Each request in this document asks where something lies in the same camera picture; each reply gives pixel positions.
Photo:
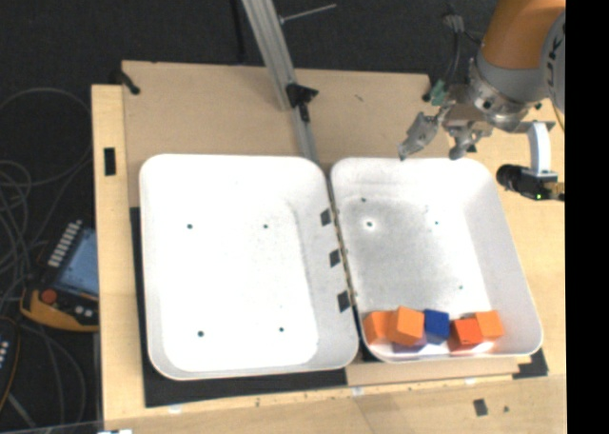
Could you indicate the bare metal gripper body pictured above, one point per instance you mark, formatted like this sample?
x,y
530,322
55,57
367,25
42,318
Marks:
x,y
492,106

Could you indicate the black cylinder on white bracket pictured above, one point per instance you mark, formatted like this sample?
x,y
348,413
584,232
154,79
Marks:
x,y
528,181

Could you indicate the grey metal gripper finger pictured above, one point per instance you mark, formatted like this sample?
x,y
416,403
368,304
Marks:
x,y
462,144
418,134

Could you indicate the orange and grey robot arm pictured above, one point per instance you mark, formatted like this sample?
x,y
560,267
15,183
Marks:
x,y
523,18

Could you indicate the blue cube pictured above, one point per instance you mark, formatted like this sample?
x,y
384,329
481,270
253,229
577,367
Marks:
x,y
437,322

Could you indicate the white plastic tray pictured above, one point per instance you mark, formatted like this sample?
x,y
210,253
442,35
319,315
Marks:
x,y
418,251
238,270

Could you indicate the red-orange cube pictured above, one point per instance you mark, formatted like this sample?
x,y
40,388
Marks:
x,y
466,332

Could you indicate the orange cube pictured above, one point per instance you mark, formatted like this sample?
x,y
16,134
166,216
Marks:
x,y
376,326
491,325
409,325

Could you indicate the pale brown flat board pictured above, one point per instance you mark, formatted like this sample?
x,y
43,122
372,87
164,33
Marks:
x,y
214,108

